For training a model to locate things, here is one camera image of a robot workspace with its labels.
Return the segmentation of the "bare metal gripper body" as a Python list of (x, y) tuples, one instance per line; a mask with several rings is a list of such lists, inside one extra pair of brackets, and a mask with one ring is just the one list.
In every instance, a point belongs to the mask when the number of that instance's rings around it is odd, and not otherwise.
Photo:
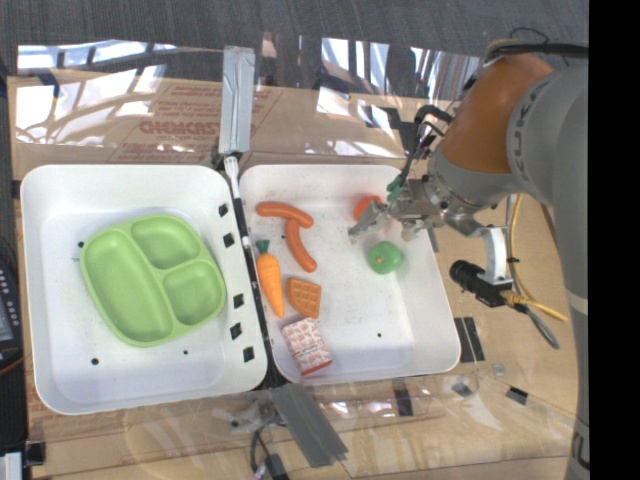
[(444, 226), (469, 238), (484, 232), (475, 218), (482, 207), (459, 197), (438, 177), (396, 177), (387, 186), (387, 201), (388, 214), (401, 223), (405, 241)]

